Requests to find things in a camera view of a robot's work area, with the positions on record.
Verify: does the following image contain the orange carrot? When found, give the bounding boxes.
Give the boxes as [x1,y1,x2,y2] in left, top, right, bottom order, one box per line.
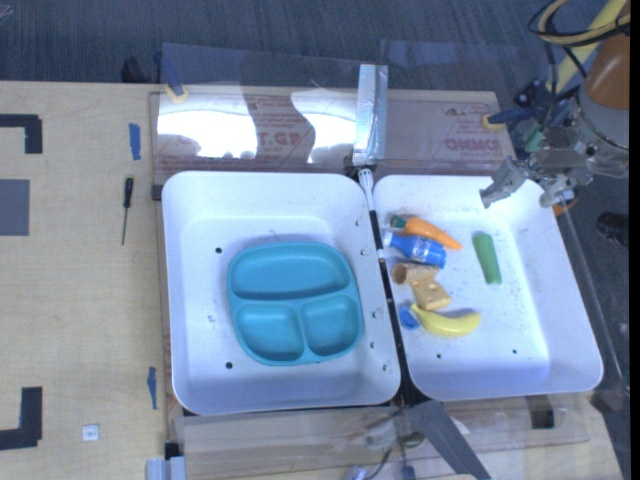
[389,214,464,252]

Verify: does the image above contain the tan ice cream cone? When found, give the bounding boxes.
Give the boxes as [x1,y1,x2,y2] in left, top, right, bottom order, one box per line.
[390,261,439,286]

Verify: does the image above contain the teal divided plate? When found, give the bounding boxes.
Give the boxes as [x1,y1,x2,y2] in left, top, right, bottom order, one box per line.
[225,240,365,368]

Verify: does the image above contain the white plastic tray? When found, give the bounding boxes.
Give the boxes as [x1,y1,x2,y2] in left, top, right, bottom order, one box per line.
[160,169,403,416]
[371,173,605,402]

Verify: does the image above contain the yellow banana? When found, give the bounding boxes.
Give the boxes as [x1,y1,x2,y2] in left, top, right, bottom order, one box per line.
[409,302,483,340]

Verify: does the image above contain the small blue cap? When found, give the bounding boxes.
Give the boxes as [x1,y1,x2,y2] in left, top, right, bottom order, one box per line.
[398,305,422,331]

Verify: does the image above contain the yellow cheese wedge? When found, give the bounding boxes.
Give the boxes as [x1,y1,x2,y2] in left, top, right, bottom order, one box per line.
[410,276,453,313]

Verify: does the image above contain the blue bottle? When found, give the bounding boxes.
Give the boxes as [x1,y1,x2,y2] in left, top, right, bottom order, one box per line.
[381,230,448,270]

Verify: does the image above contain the black screwdriver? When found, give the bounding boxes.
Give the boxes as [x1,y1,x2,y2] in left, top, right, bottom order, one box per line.
[120,177,135,247]

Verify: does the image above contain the brown cardboard board red print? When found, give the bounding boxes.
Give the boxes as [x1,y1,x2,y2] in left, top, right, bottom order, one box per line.
[148,87,617,469]

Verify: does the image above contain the green cucumber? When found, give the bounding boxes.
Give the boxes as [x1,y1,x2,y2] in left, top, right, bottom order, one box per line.
[471,232,503,286]

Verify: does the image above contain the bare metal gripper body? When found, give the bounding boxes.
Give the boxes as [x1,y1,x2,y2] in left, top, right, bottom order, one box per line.
[524,125,630,187]

